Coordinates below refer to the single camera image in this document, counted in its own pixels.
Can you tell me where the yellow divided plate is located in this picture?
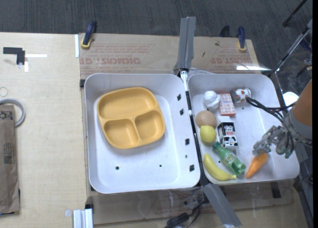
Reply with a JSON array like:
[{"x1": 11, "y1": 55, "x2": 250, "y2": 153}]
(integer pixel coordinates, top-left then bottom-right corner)
[{"x1": 96, "y1": 86, "x2": 166, "y2": 150}]

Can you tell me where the green plastic bottle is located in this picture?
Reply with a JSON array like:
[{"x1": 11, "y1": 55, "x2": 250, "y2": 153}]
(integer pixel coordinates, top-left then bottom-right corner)
[{"x1": 212, "y1": 141, "x2": 247, "y2": 176}]

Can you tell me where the white plastic tray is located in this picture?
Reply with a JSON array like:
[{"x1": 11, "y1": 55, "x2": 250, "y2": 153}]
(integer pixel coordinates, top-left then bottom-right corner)
[
  {"x1": 186, "y1": 73, "x2": 301, "y2": 185},
  {"x1": 83, "y1": 73, "x2": 201, "y2": 195}
]

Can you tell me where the brown cardboard board red print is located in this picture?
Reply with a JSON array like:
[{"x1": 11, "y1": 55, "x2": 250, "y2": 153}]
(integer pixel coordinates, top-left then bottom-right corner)
[{"x1": 79, "y1": 32, "x2": 299, "y2": 225}]

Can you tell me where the cow print milk carton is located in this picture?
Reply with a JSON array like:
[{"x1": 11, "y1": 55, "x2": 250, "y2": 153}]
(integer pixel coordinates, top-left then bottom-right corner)
[{"x1": 217, "y1": 122, "x2": 239, "y2": 149}]

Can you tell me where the orange patterned carton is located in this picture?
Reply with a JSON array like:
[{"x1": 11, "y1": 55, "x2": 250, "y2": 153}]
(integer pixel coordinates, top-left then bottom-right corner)
[{"x1": 218, "y1": 93, "x2": 237, "y2": 117}]

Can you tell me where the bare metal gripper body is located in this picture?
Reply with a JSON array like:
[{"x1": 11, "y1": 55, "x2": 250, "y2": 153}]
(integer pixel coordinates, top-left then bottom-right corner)
[{"x1": 260, "y1": 124, "x2": 289, "y2": 149}]

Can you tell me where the yellow banana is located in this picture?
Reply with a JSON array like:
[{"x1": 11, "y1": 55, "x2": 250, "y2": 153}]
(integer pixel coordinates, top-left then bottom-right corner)
[{"x1": 203, "y1": 152, "x2": 238, "y2": 182}]

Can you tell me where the brown round kiwi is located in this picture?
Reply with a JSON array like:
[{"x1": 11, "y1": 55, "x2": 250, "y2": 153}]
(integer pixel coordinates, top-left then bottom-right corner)
[{"x1": 195, "y1": 110, "x2": 218, "y2": 129}]

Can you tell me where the yellow lemon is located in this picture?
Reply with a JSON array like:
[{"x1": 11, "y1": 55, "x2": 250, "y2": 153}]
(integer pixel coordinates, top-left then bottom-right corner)
[{"x1": 199, "y1": 124, "x2": 218, "y2": 145}]

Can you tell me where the orange carrot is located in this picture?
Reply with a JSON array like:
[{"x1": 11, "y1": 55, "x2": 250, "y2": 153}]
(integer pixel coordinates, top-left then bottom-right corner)
[{"x1": 245, "y1": 152, "x2": 269, "y2": 179}]

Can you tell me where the brown paper packet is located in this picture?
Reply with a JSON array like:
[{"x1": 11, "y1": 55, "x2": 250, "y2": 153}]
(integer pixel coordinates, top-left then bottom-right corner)
[{"x1": 0, "y1": 105, "x2": 21, "y2": 215}]

